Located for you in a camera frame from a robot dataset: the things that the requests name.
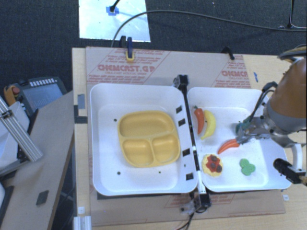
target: toy carrot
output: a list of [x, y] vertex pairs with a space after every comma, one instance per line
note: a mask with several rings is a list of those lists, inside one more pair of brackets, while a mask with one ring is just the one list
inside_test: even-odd
[[201, 108], [198, 108], [197, 106], [194, 106], [195, 108], [195, 111], [194, 111], [194, 114], [197, 118], [197, 123], [198, 123], [198, 126], [197, 126], [197, 134], [199, 135], [203, 129], [203, 126], [205, 124], [205, 118], [203, 116], [203, 111]]
[[227, 150], [228, 148], [237, 148], [239, 146], [240, 144], [237, 143], [236, 139], [229, 140], [220, 147], [217, 154], [221, 154], [223, 151]]

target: toy banana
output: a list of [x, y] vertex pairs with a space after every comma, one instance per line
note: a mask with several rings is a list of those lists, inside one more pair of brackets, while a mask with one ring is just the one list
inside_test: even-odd
[[205, 116], [205, 119], [207, 120], [207, 128], [204, 135], [201, 137], [202, 140], [206, 137], [213, 135], [216, 127], [216, 120], [213, 113], [208, 110], [205, 110], [203, 114]]

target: green clover-shaped toy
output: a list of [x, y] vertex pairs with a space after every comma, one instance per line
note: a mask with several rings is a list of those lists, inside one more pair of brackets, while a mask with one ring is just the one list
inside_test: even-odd
[[256, 170], [256, 166], [249, 163], [247, 159], [241, 159], [240, 160], [240, 166], [241, 166], [241, 172], [244, 175], [250, 175]]

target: white tray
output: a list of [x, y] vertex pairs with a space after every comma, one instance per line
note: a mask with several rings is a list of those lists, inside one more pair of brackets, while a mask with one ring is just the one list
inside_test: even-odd
[[[188, 92], [195, 143], [201, 168], [201, 161], [206, 154], [217, 154], [220, 146], [229, 139], [234, 139], [235, 124], [243, 121], [253, 111], [260, 96], [260, 91], [249, 89], [192, 88]], [[216, 118], [215, 133], [201, 140], [197, 135], [197, 120], [194, 106], [211, 111]], [[262, 115], [261, 105], [255, 116]], [[284, 149], [271, 139], [252, 140], [230, 148], [218, 157], [223, 162], [223, 172], [218, 177], [205, 174], [201, 168], [204, 185], [214, 192], [233, 192], [251, 190], [285, 189], [291, 183], [273, 167], [276, 158], [287, 160]], [[256, 166], [255, 172], [245, 176], [239, 162], [246, 158]]]
[[[181, 150], [190, 154], [171, 164], [137, 168], [124, 158], [117, 125], [128, 113], [146, 110], [164, 111], [173, 119]], [[146, 86], [101, 83], [90, 92], [90, 129], [93, 147], [93, 183], [107, 196], [133, 194], [188, 193], [197, 186], [197, 175], [187, 113], [182, 93], [170, 86]], [[178, 121], [186, 123], [179, 126]]]

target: wooden table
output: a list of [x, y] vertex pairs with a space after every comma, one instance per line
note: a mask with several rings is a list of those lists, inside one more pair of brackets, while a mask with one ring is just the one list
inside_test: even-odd
[[[250, 85], [253, 89], [262, 89], [270, 82], [279, 82], [283, 73], [289, 69], [290, 64], [280, 61], [276, 56], [256, 56], [243, 55], [244, 62], [248, 71]], [[73, 88], [74, 105], [77, 105], [79, 92], [86, 93], [86, 62], [85, 49], [74, 48], [72, 54], [73, 61]], [[80, 116], [87, 116], [86, 109], [79, 110]], [[297, 142], [306, 143], [306, 133], [299, 132], [290, 136]], [[80, 216], [90, 215], [90, 198], [89, 198], [89, 162], [88, 162], [88, 141], [87, 141], [87, 124], [75, 125], [75, 147], [76, 147], [76, 175], [77, 175], [77, 206], [85, 207], [85, 213]], [[289, 161], [292, 160], [292, 153], [286, 150]], [[303, 169], [306, 170], [306, 147], [303, 148]], [[289, 189], [282, 192], [288, 195], [289, 201], [284, 202], [285, 214], [246, 216], [234, 218], [219, 219], [198, 219], [193, 220], [190, 230], [207, 229], [207, 230], [256, 230], [256, 229], [303, 229], [307, 225], [307, 188], [301, 184], [291, 185]], [[182, 226], [184, 221], [170, 221], [145, 224], [129, 224], [93, 227], [93, 230], [172, 230]]]

